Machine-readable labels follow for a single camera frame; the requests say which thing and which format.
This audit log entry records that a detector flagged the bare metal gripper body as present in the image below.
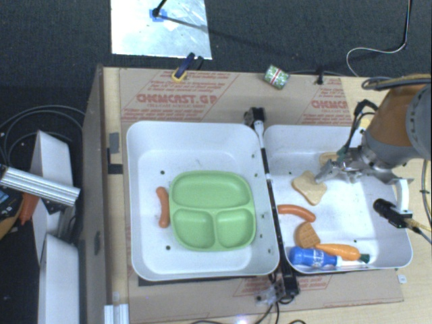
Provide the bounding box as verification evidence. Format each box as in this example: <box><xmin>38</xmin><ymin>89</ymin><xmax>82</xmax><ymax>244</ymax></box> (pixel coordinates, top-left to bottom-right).
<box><xmin>332</xmin><ymin>146</ymin><xmax>395</xmax><ymax>184</ymax></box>

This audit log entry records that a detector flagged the small tan biscuit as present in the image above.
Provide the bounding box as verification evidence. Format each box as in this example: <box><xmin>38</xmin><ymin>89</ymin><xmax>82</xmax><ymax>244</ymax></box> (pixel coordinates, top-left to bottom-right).
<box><xmin>319</xmin><ymin>151</ymin><xmax>338</xmax><ymax>167</ymax></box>

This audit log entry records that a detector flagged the pale bread slice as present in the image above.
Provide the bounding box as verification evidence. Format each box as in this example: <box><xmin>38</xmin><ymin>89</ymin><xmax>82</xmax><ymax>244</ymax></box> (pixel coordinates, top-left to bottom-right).
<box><xmin>291</xmin><ymin>170</ymin><xmax>328</xmax><ymax>207</ymax></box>

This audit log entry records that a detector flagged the orange sausage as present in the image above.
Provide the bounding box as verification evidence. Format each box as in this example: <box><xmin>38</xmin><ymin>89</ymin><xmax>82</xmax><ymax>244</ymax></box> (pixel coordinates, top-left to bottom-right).
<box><xmin>277</xmin><ymin>204</ymin><xmax>317</xmax><ymax>223</ymax></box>
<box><xmin>155</xmin><ymin>186</ymin><xmax>171</xmax><ymax>230</ymax></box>

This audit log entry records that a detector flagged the white plastic tray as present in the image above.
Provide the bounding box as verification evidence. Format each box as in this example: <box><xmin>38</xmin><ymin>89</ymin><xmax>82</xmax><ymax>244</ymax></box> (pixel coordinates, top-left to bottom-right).
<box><xmin>126</xmin><ymin>120</ymin><xmax>281</xmax><ymax>281</ymax></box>
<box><xmin>263</xmin><ymin>124</ymin><xmax>414</xmax><ymax>275</ymax></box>

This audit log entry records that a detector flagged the thin black and white rod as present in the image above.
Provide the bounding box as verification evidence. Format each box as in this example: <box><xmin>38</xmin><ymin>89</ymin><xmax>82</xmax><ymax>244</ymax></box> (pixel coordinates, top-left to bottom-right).
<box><xmin>254</xmin><ymin>119</ymin><xmax>288</xmax><ymax>277</ymax></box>

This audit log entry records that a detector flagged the brown waffle biscuit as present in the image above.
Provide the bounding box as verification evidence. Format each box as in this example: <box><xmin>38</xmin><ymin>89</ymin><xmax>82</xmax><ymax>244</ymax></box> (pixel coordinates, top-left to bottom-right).
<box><xmin>294</xmin><ymin>221</ymin><xmax>321</xmax><ymax>250</ymax></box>

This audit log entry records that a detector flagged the orange carrot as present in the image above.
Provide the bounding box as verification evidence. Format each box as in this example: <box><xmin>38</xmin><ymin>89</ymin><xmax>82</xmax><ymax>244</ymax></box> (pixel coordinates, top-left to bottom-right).
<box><xmin>315</xmin><ymin>243</ymin><xmax>371</xmax><ymax>263</ymax></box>

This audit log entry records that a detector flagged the blue bottle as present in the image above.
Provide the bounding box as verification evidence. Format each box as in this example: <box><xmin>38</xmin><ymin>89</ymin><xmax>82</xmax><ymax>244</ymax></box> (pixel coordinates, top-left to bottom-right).
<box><xmin>288</xmin><ymin>246</ymin><xmax>342</xmax><ymax>270</ymax></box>

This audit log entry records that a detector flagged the green and white can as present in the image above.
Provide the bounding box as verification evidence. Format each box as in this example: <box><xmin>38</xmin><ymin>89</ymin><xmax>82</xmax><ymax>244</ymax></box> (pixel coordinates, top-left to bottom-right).
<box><xmin>263</xmin><ymin>64</ymin><xmax>291</xmax><ymax>90</ymax></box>

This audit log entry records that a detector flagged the green divided plate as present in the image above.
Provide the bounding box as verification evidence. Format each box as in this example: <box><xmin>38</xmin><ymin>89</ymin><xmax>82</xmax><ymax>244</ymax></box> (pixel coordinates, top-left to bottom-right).
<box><xmin>168</xmin><ymin>170</ymin><xmax>257</xmax><ymax>252</ymax></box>

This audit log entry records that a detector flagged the brown cardboard board red print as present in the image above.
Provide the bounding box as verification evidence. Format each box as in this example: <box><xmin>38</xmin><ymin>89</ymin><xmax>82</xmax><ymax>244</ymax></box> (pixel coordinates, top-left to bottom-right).
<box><xmin>117</xmin><ymin>67</ymin><xmax>404</xmax><ymax>312</ymax></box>

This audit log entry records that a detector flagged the black cylinder on white bracket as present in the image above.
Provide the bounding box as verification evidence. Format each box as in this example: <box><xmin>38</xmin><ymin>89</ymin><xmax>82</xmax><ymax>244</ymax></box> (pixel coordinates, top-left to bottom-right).
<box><xmin>373</xmin><ymin>179</ymin><xmax>414</xmax><ymax>229</ymax></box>

